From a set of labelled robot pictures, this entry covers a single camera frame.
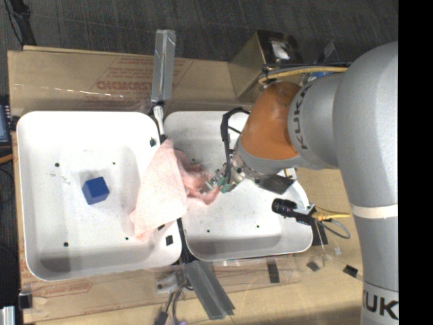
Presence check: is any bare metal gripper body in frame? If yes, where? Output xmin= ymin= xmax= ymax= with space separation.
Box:
xmin=205 ymin=156 xmax=260 ymax=194

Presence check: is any pink cloth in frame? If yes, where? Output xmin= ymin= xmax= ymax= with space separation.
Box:
xmin=129 ymin=137 xmax=221 ymax=240

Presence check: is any white plastic tray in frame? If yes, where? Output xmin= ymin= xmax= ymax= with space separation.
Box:
xmin=16 ymin=110 xmax=184 ymax=282
xmin=162 ymin=110 xmax=314 ymax=262

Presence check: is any brown cardboard box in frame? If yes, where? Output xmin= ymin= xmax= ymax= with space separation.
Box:
xmin=229 ymin=30 xmax=302 ymax=102

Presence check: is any blue cube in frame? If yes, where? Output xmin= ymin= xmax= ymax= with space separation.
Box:
xmin=81 ymin=176 xmax=110 ymax=206

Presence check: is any brown cardboard board red print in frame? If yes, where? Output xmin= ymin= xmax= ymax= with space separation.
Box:
xmin=6 ymin=45 xmax=365 ymax=325

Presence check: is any black cylinder on white bracket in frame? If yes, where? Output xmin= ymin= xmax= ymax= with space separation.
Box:
xmin=271 ymin=198 xmax=317 ymax=225

